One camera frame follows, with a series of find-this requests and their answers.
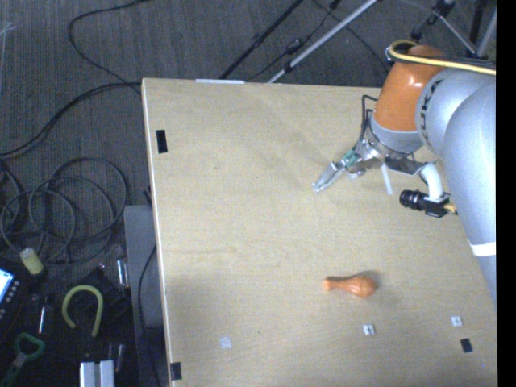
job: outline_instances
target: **green scissors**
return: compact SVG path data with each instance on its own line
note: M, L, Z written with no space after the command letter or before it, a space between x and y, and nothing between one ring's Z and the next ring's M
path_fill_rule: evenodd
M22 349L23 341L31 344L35 349L32 349L31 352L25 352ZM26 332L19 333L15 339L16 358L7 370L6 375L2 378L2 381L0 381L0 387L11 387L15 383L16 377L22 369L22 366L26 362L33 361L40 357L44 350L45 343L43 341Z

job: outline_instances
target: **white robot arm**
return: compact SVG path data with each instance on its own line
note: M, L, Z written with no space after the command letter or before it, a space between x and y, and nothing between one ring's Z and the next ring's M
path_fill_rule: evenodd
M409 56L442 56L428 46L401 45ZM361 175L383 164L420 173L429 194L403 191L400 203L435 217L459 215L496 308L496 75L486 70L396 63L375 110L364 116L359 140L340 161L328 165L313 188L319 192L344 172ZM423 145L443 160L450 195L442 191L433 164L410 159ZM456 210L449 205L450 196Z

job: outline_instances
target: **yellow cable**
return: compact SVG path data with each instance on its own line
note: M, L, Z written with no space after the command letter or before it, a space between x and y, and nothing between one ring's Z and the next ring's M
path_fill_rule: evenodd
M72 321L70 316L68 315L68 304L70 303L70 300L72 299L73 295L75 293L78 293L79 291L90 291L91 293L95 294L97 297L97 315L95 316L95 324L94 328L91 331L91 336L96 337L98 334L98 328L100 327L100 320L102 318L102 311L104 310L104 298L102 297L101 292L96 289L95 287L91 285L77 285L73 287L63 300L63 306L61 307L61 313L63 314L63 318L66 321L66 323L69 325L70 328L75 328L75 323Z
M389 57L393 60L401 60L406 61L409 63L419 63L422 65L433 65L433 66L440 66L445 68L454 68L454 69L463 69L463 70L469 70L471 72L478 72L478 73L484 73L484 74L490 74L496 76L497 71L493 69L489 69L482 66L475 66L473 64L466 64L466 63L460 63L457 61L452 60L441 60L441 59L432 59L431 57L424 57L424 56L411 56L406 55L402 53L396 52L396 47L400 44L409 44L410 46L415 46L416 43L412 42L410 40L397 40L394 43L392 43L387 48L387 54Z

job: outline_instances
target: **gray carpet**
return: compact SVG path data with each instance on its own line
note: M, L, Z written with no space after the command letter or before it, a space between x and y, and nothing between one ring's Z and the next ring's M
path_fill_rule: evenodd
M0 21L10 22L14 27L8 33L5 48L0 154L36 136L58 110L77 96L100 85L120 82L79 56L69 42L67 26L86 12L133 1L0 0ZM74 23L73 36L77 46L91 60L125 81L141 81L143 77L217 78L293 1L149 0L80 19ZM228 78L249 80L276 59L289 43L308 36L320 25L331 1L305 0ZM343 0L305 48L366 1ZM381 87L389 70L385 48L395 40L409 38L413 28L429 15L429 9L436 2L384 0L373 5L279 81ZM474 0L457 0L447 19L468 36L474 10ZM491 1L482 31L492 12ZM422 43L434 45L452 56L465 54L464 45L440 22L424 29ZM288 57L281 59L252 80L267 81L287 60ZM24 190L31 190L47 180L65 162L90 156L108 160L122 172L127 183L126 204L147 202L144 191L149 181L143 110L139 95L127 86L95 94L70 107L40 142L22 152L3 155L2 159ZM63 174L90 179L105 190L115 212L122 209L123 187L106 164L80 161ZM0 203L5 205L15 191L5 178L0 181ZM84 181L69 182L62 186L61 192L66 193L77 211L79 235L93 234L110 222L105 198ZM62 237L69 231L71 215L62 202L53 205L53 218L48 210L39 210L41 222L50 222L52 230ZM105 246L106 251L99 252L91 261L72 268L49 265L51 279L44 290L54 293L59 301L72 283L82 279L98 263L106 266L106 275L115 281L115 255L109 248L124 242L123 225L117 225ZM24 236L19 245L37 245L32 241L38 238ZM68 254L63 261L94 254L103 242L76 242L73 250L80 255ZM61 244L62 240L49 240L45 243L49 247L46 253L51 254ZM1 240L0 253L12 255L12 250ZM73 340L64 341L65 337L69 337L69 333L56 337L65 344L64 349L58 349L61 361L68 349L74 349ZM72 366L66 375L49 370L45 376L50 385L55 385L56 381L64 381L74 373Z

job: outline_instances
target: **white band on robot arm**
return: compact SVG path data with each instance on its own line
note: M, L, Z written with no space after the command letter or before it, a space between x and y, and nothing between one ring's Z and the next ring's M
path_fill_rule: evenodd
M475 256L497 255L497 241L490 243L481 243L479 245L473 245L472 243L469 243L469 246L471 247L473 254L475 254Z

